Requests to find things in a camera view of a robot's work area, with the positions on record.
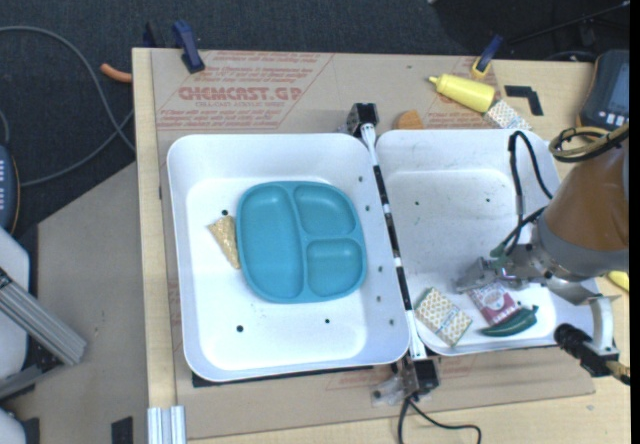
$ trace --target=dark carpet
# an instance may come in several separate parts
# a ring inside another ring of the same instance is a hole
[[[587,22],[503,44],[498,58],[592,61],[629,48],[625,0],[0,0],[0,29],[39,27],[64,37],[97,74],[114,119],[132,108],[131,87],[98,72],[131,68],[152,22],[171,43],[171,25],[189,22],[202,49],[475,55],[494,34],[514,39],[593,15]],[[83,63],[50,36],[0,30],[0,112],[10,129],[22,201],[16,235],[134,161]],[[133,125],[125,128],[135,140]],[[0,140],[3,139],[0,126]]]

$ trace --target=toy sink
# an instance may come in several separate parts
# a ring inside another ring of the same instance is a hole
[[[455,347],[416,321],[430,353],[555,345],[553,332],[565,322],[592,331],[588,307],[532,285],[511,295],[540,307],[538,323],[490,338],[478,332],[487,324],[470,297],[455,291],[455,281],[517,222],[511,133],[390,131],[377,141],[412,303],[437,288],[473,320]],[[528,137],[553,191],[559,180],[546,143]],[[548,200],[526,149],[518,155],[530,213]],[[360,140],[341,133],[189,135],[171,146],[167,168],[184,352],[195,374],[228,382],[388,364],[407,353],[414,331],[371,156]],[[239,224],[246,271],[231,265],[207,229],[226,214]],[[278,257],[264,239],[291,243],[279,255],[277,275],[268,265]],[[339,280],[322,280],[335,271]]]

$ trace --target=black cable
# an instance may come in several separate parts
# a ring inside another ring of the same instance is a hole
[[[545,58],[547,62],[568,60],[571,62],[588,62],[588,63],[595,63],[597,59],[598,59],[598,55],[596,55],[595,53],[591,53],[589,51],[580,51],[579,49],[559,51]]]
[[[131,143],[131,141],[127,138],[127,136],[124,134],[124,126],[127,125],[127,123],[129,122],[129,120],[131,120],[131,117],[133,116],[133,110],[131,110],[127,116],[124,118],[124,120],[122,121],[122,123],[118,124],[118,122],[116,121],[113,112],[111,111],[111,107],[109,106],[109,103],[107,102],[107,98],[102,90],[102,86],[100,85],[100,82],[98,81],[97,76],[95,75],[95,73],[93,72],[93,69],[91,68],[91,65],[89,64],[89,61],[86,59],[86,57],[80,52],[80,50],[78,48],[76,48],[73,44],[71,44],[67,39],[65,39],[64,37],[54,33],[54,32],[50,32],[49,30],[45,30],[43,28],[37,28],[37,27],[33,27],[33,26],[5,26],[5,27],[1,27],[0,28],[0,33],[3,32],[30,32],[30,33],[36,33],[36,34],[41,34],[41,35],[46,35],[47,37],[51,37],[55,40],[57,40],[58,42],[60,42],[61,44],[65,45],[67,48],[69,48],[82,62],[82,64],[86,67],[87,71],[89,72],[89,75],[91,76],[91,79],[93,80],[93,83],[96,87],[96,89],[98,90],[98,95],[100,96],[100,100],[102,101],[102,104],[105,108],[105,111],[107,112],[107,115],[109,116],[109,119],[111,120],[111,123],[113,124],[113,127],[115,128],[115,132],[109,136],[102,144],[100,144],[96,149],[94,149],[91,153],[89,153],[87,156],[85,156],[83,159],[81,159],[80,161],[77,161],[76,163],[74,163],[73,165],[66,167],[62,170],[59,170],[58,172],[54,172],[53,174],[49,174],[47,176],[38,178],[38,179],[33,179],[31,181],[25,181],[23,183],[20,184],[20,186],[22,188],[27,188],[30,186],[35,186],[38,184],[42,184],[48,181],[51,181],[52,179],[56,179],[58,177],[62,177],[63,175],[68,174],[69,172],[85,165],[88,161],[92,160],[95,156],[97,156],[105,147],[107,147],[107,145],[109,145],[116,137],[120,136],[120,138],[125,142],[125,144],[127,145],[127,147],[129,147],[129,149],[131,149],[134,153],[136,151],[135,146]],[[9,142],[9,123],[7,122],[6,117],[4,116],[4,114],[2,114],[2,112],[0,112],[0,119],[2,120],[2,122],[4,123],[4,128],[5,128],[5,137],[6,137],[6,142]]]
[[[512,151],[513,149],[511,154],[514,157],[514,160],[513,160],[514,165],[515,165],[515,148],[516,148],[515,144],[516,144],[516,139],[518,138],[521,138],[525,143],[525,145],[527,146],[527,149],[529,151],[529,156],[531,157],[531,164],[533,166],[533,171],[536,175],[536,179],[538,180],[538,184],[540,185],[540,188],[542,189],[544,194],[547,196],[547,198],[549,199],[552,198],[553,197],[552,193],[549,191],[547,186],[544,184],[544,181],[542,180],[542,175],[540,174],[540,167],[538,165],[538,159],[536,158],[536,154],[533,150],[533,146],[531,145],[531,142],[527,138],[527,135],[525,135],[522,131],[516,131],[511,135],[511,137],[509,137],[509,151]]]
[[[125,117],[124,121],[122,122],[121,126],[125,126],[127,124],[127,122],[131,119],[131,117],[133,116],[133,110],[131,110],[129,112],[129,114]],[[36,186],[38,184],[42,184],[42,183],[46,183],[48,181],[51,181],[53,179],[57,179],[58,177],[62,177],[66,174],[68,174],[69,172],[82,167],[83,165],[85,165],[87,162],[89,162],[90,160],[92,160],[93,158],[95,158],[100,152],[102,152],[102,150],[107,147],[107,145],[109,145],[111,142],[113,142],[113,140],[115,138],[117,138],[118,136],[118,132],[114,131],[114,133],[107,138],[104,142],[102,142],[102,144],[100,146],[98,146],[96,149],[94,149],[91,153],[89,153],[87,156],[85,156],[84,158],[82,158],[80,161],[77,161],[76,163],[74,163],[73,165],[66,167],[62,170],[59,170],[58,172],[54,172],[53,174],[49,174],[47,176],[44,177],[40,177],[38,179],[33,179],[31,181],[25,181],[23,183],[20,184],[20,186],[22,188],[28,188],[30,186]]]
[[[11,130],[9,129],[9,121],[5,117],[4,113],[2,113],[2,110],[0,110],[0,120],[2,121],[2,127],[4,128],[4,145],[9,145]]]
[[[413,410],[415,410],[419,415],[421,415],[424,419],[429,421],[434,426],[437,426],[438,428],[442,428],[444,430],[475,430],[478,433],[478,440],[476,441],[476,444],[481,444],[482,442],[482,430],[480,430],[480,427],[476,426],[475,424],[448,425],[448,424],[439,423],[435,419],[425,414],[422,410],[420,410],[420,408],[411,399],[411,396],[407,396],[404,399],[404,402],[402,403],[402,408],[400,409],[400,417],[398,419],[399,444],[404,444],[404,440],[402,438],[402,428],[403,428],[404,419],[407,415],[407,410],[409,409],[409,407],[413,408]]]
[[[511,167],[511,175],[513,176],[513,183],[515,185],[515,190],[516,190],[516,199],[517,199],[517,205],[518,205],[518,223],[516,224],[516,227],[514,228],[513,231],[511,231],[511,234],[509,234],[509,236],[505,239],[505,241],[503,241],[503,246],[508,247],[505,250],[505,255],[511,255],[511,253],[513,252],[513,249],[515,248],[515,246],[518,244],[518,240],[520,239],[520,233],[522,231],[522,229],[524,228],[524,226],[529,223],[530,221],[533,221],[533,219],[537,218],[539,216],[536,215],[536,213],[538,212],[542,212],[542,210],[538,210],[535,213],[532,213],[531,215],[529,215],[529,217],[527,217],[526,219],[524,218],[524,214],[523,214],[523,192],[522,192],[522,184],[520,182],[520,174],[518,173],[518,165],[517,165],[517,156],[516,156],[516,144],[517,144],[517,140],[518,138],[521,138],[522,141],[525,143],[525,145],[527,146],[527,150],[529,151],[529,156],[531,158],[531,164],[533,166],[533,171],[535,173],[536,179],[538,181],[538,185],[540,186],[540,189],[544,192],[544,194],[547,196],[547,198],[551,199],[553,197],[553,195],[551,194],[551,192],[549,191],[549,189],[547,188],[547,186],[545,185],[543,179],[542,179],[542,175],[540,173],[540,167],[538,165],[538,159],[536,158],[535,152],[533,150],[533,146],[531,145],[531,142],[529,141],[529,139],[527,138],[527,136],[522,132],[522,131],[516,131],[514,132],[510,137],[509,137],[509,145],[508,145],[508,150],[509,150],[509,154],[510,154],[510,158],[509,158],[509,165]]]
[[[554,55],[551,55],[550,57],[547,58],[547,60],[553,60],[554,56],[558,56],[558,55],[564,55],[565,53],[574,53],[576,54],[575,56],[578,55],[582,55],[584,56],[584,60],[586,61],[591,61],[590,58],[592,56],[596,56],[598,55],[597,51],[598,51],[598,47],[596,44],[596,41],[594,40],[594,42],[590,45],[586,45],[584,44],[584,41],[582,41],[582,47],[590,47],[593,51],[580,51],[580,50],[576,50],[576,51],[569,51],[569,52],[564,52],[562,51],[563,49],[565,49],[564,47],[560,47],[559,45],[559,41],[558,41],[558,32],[560,32],[561,30],[565,30],[566,28],[569,27],[569,25],[580,25],[582,23],[591,23],[591,24],[597,24],[595,22],[595,15],[590,15],[591,13],[588,12],[588,1],[587,0],[580,0],[580,4],[581,7],[584,9],[583,13],[581,16],[577,16],[574,20],[572,21],[566,21],[566,22],[560,22],[559,18],[558,18],[558,1],[559,0],[551,0],[551,25],[546,28],[546,32],[549,33],[551,35],[551,40],[553,41],[553,46],[554,49],[556,50],[556,53]],[[622,4],[620,7],[612,7],[609,10],[617,10],[618,8],[623,8],[626,5]]]
[[[570,135],[568,135],[566,138],[563,136],[563,134],[560,135],[559,137],[559,141],[556,144],[555,150],[556,151],[562,151],[562,144],[564,142],[570,142],[571,139],[573,137],[576,136],[588,136],[591,138],[602,138],[605,137],[606,138],[606,142],[604,143],[604,145],[595,148],[589,152],[586,152],[584,154],[580,154],[580,155],[576,155],[576,156],[562,156],[562,155],[555,155],[554,154],[554,158],[556,160],[558,160],[561,163],[578,163],[581,161],[586,161],[586,160],[590,160],[593,159],[597,156],[600,156],[601,154],[604,154],[607,151],[610,151],[611,149],[615,148],[615,147],[620,147],[620,144],[626,140],[627,138],[629,138],[629,127],[627,126],[626,128],[624,127],[620,127],[618,128],[617,133],[616,132],[610,132],[610,133],[606,133],[606,134],[602,134],[602,133],[598,133],[595,132],[593,130],[590,129],[586,129],[586,130],[580,130],[580,129],[575,129],[575,128],[570,128],[569,130],[565,130],[563,133],[565,133],[566,131],[570,131]]]
[[[82,64],[87,68],[87,71],[89,72],[89,75],[91,76],[91,79],[93,80],[93,83],[96,86],[96,89],[98,90],[98,95],[100,96],[100,100],[102,101],[102,105],[104,106],[104,109],[107,112],[107,115],[109,116],[109,119],[111,120],[111,123],[113,124],[113,127],[116,129],[116,133],[118,135],[120,135],[120,138],[122,138],[122,141],[125,144],[127,144],[127,147],[129,147],[129,149],[131,149],[133,152],[136,151],[136,148],[133,145],[133,143],[131,143],[131,141],[124,134],[124,131],[122,130],[122,125],[118,124],[118,122],[116,121],[116,118],[114,117],[113,112],[111,111],[111,107],[109,106],[109,103],[107,102],[107,97],[105,96],[105,94],[104,94],[104,92],[102,90],[102,86],[100,85],[100,82],[98,81],[98,78],[97,78],[96,74],[93,72],[93,69],[91,68],[91,65],[89,64],[89,61],[85,58],[85,56],[80,52],[80,50],[78,48],[76,48],[73,44],[71,44],[71,42],[69,42],[64,37],[58,35],[57,33],[50,32],[49,30],[45,30],[44,28],[38,28],[38,27],[35,27],[35,26],[4,26],[4,27],[0,27],[0,34],[1,33],[6,33],[6,32],[28,32],[28,33],[36,33],[36,34],[40,34],[40,35],[46,35],[47,37],[51,37],[52,39],[57,40],[61,44],[65,45],[68,49],[70,49],[80,59]]]

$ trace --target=green vegetable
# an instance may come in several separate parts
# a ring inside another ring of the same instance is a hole
[[[493,325],[491,327],[480,330],[485,336],[489,337],[508,337],[524,332],[528,328],[533,327],[538,321],[536,318],[538,306],[534,305],[531,309],[522,308],[510,318]]]

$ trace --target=wooden table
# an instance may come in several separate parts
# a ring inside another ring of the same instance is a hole
[[[402,57],[394,58],[405,61]],[[545,139],[573,125],[592,74],[590,64],[569,62],[494,61],[493,69],[499,88],[526,85],[537,91],[544,108],[542,117],[530,115],[524,99],[505,100],[526,115],[534,131]],[[134,49],[133,74],[148,395],[151,407],[168,408],[177,404],[177,391],[169,323],[164,224],[158,197],[159,161],[150,50]],[[559,165],[558,170],[562,176],[567,168]],[[622,294],[613,304],[615,337],[621,350],[621,361],[629,365],[628,294],[607,280],[599,280],[599,283],[604,294]],[[596,391],[592,395],[442,412],[436,414],[436,419],[446,424],[475,423],[482,428],[484,442],[631,442],[629,388],[612,378],[595,379],[594,384]],[[243,411],[245,407],[238,407],[238,410]],[[251,418],[252,414],[248,411],[245,416]],[[397,418],[380,418],[198,442],[389,443],[395,441],[396,424]],[[406,422],[405,439],[409,442],[475,442],[475,434],[471,431],[448,432],[412,416]]]

